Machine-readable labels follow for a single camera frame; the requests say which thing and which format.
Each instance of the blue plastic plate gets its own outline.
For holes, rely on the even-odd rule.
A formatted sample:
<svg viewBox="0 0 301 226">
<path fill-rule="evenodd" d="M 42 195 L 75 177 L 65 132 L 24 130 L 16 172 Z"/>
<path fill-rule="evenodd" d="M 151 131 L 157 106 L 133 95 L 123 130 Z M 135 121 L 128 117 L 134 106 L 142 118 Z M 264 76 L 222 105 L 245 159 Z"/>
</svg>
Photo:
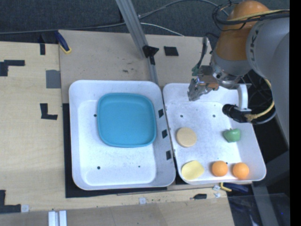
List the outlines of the blue plastic plate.
<svg viewBox="0 0 301 226">
<path fill-rule="evenodd" d="M 138 94 L 111 93 L 101 97 L 97 126 L 103 142 L 118 147 L 147 146 L 157 134 L 153 104 Z"/>
</svg>

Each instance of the metal pole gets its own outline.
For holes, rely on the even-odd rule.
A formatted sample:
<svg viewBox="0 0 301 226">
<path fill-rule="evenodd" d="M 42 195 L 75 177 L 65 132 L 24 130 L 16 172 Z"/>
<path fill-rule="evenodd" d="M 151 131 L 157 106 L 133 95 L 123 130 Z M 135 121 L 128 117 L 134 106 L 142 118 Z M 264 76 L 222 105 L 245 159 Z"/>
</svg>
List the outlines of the metal pole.
<svg viewBox="0 0 301 226">
<path fill-rule="evenodd" d="M 142 30 L 141 24 L 139 22 L 139 19 L 137 17 L 137 13 L 134 9 L 134 6 L 132 4 L 131 0 L 116 0 L 116 3 L 119 7 L 119 10 L 123 16 L 123 19 L 127 25 L 127 29 L 129 30 L 133 41 L 138 48 L 138 51 L 140 53 L 141 57 L 145 57 L 145 54 L 143 52 L 143 47 L 148 46 L 148 42 L 145 38 L 144 32 Z M 152 65 L 150 62 L 150 59 L 147 59 L 148 61 L 148 67 L 150 71 L 150 79 L 158 84 L 158 77 L 156 72 L 155 65 Z"/>
</svg>

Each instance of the yellow sponge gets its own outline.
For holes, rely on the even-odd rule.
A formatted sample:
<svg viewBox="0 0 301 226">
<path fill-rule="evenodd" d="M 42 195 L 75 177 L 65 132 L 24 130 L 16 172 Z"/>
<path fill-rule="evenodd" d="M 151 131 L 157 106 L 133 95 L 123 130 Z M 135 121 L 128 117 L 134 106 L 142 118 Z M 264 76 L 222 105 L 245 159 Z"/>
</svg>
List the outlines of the yellow sponge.
<svg viewBox="0 0 301 226">
<path fill-rule="evenodd" d="M 182 166 L 181 173 L 186 180 L 193 180 L 204 173 L 205 169 L 198 161 L 190 161 Z"/>
</svg>

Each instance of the orange ball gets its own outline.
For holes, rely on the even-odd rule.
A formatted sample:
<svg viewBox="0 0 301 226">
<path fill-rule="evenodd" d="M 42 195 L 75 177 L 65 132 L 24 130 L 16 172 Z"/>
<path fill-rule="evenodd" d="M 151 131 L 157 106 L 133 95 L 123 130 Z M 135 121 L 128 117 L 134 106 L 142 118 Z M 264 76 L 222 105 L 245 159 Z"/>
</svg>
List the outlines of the orange ball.
<svg viewBox="0 0 301 226">
<path fill-rule="evenodd" d="M 228 172 L 228 165 L 224 161 L 216 161 L 212 165 L 212 173 L 216 177 L 225 176 Z"/>
<path fill-rule="evenodd" d="M 243 162 L 238 162 L 233 167 L 233 175 L 238 179 L 246 179 L 246 177 L 249 175 L 249 172 L 249 167 Z"/>
</svg>

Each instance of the toy sink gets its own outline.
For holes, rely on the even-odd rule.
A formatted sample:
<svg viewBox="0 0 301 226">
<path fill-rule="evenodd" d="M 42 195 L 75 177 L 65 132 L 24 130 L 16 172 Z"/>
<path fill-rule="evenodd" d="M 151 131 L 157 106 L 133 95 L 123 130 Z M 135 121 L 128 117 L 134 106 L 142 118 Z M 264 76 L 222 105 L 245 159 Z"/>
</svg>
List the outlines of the toy sink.
<svg viewBox="0 0 301 226">
<path fill-rule="evenodd" d="M 188 100 L 189 84 L 172 83 L 163 88 L 166 116 L 170 128 L 170 136 L 180 177 L 188 184 L 206 184 L 220 182 L 260 181 L 266 175 L 265 163 L 250 123 L 238 123 L 222 112 L 225 104 L 238 105 L 238 92 L 220 87 L 202 95 L 197 101 Z M 183 147 L 176 140 L 178 129 L 188 127 L 197 135 L 197 142 L 192 147 Z M 225 130 L 239 129 L 241 139 L 229 143 L 222 135 Z M 200 162 L 205 172 L 196 179 L 186 180 L 182 174 L 182 166 L 190 161 Z M 223 177 L 216 177 L 211 172 L 215 161 L 224 161 L 229 171 Z M 232 174 L 235 163 L 244 162 L 250 173 L 244 180 Z"/>
<path fill-rule="evenodd" d="M 141 115 L 143 120 L 140 121 L 139 118 L 133 120 L 135 123 L 139 121 L 135 126 L 141 127 L 142 121 L 146 121 L 145 128 L 149 127 L 143 139 L 139 138 L 136 144 L 130 137 L 129 141 L 122 138 L 109 145 L 112 137 L 101 138 L 98 131 L 98 117 L 101 119 L 102 116 L 101 112 L 97 111 L 99 101 L 106 98 L 104 97 L 106 95 L 113 95 L 105 102 L 116 105 L 120 102 L 118 101 L 120 96 L 114 98 L 117 94 L 130 95 L 130 100 L 123 98 L 122 103 L 127 105 L 134 103 L 134 107 L 140 103 L 142 111 L 149 110 L 150 115 L 147 113 Z M 79 188 L 102 190 L 163 187 L 174 181 L 175 165 L 171 141 L 162 93 L 157 84 L 150 81 L 79 80 L 69 88 L 69 103 L 72 177 Z M 123 119 L 131 120 L 131 118 L 128 115 Z M 100 122 L 101 126 L 106 124 L 108 127 L 111 126 L 106 119 Z"/>
</svg>

